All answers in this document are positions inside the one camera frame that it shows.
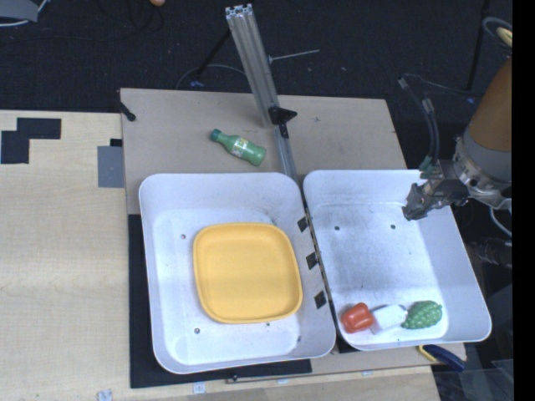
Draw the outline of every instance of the bottle cap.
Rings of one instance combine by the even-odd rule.
[[[220,131],[219,129],[214,129],[214,130],[211,132],[210,140],[212,140],[212,141],[217,141],[217,137],[219,136],[220,133],[221,133],[221,131]]]

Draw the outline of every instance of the black bracket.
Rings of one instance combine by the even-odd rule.
[[[306,216],[298,221],[298,226],[299,226],[299,230],[301,231],[301,233],[303,233],[304,230],[308,227],[308,221],[307,221]]]
[[[126,118],[130,121],[130,122],[133,122],[135,120],[135,114],[132,113],[128,107],[126,107],[126,105],[124,105],[123,103],[121,103],[121,101],[119,100],[118,103],[119,105],[119,112],[124,114],[126,116]]]
[[[269,119],[271,119],[271,123],[278,124],[278,128],[281,130],[281,136],[284,138],[289,138],[286,123],[298,115],[297,111],[281,109],[277,105],[273,105],[267,109],[267,112],[269,113]]]
[[[307,263],[309,270],[312,270],[312,268],[318,264],[318,257],[315,252],[307,255]]]
[[[320,309],[321,306],[324,306],[327,303],[325,293],[323,291],[320,291],[316,296],[314,296],[314,301],[316,302],[316,308]]]

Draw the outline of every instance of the red pepper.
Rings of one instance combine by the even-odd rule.
[[[374,316],[364,303],[355,304],[340,318],[346,332],[363,331],[370,328],[374,320]]]

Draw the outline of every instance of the bottle label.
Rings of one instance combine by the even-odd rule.
[[[236,157],[242,157],[243,152],[247,148],[247,144],[249,144],[249,141],[247,141],[245,138],[240,138],[232,146],[231,154],[235,155]]]

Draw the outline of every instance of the black mat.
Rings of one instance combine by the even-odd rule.
[[[158,364],[152,350],[150,310],[141,217],[128,216],[130,280],[130,387],[149,388],[177,383],[311,373],[309,360],[268,363],[214,372],[173,374]]]

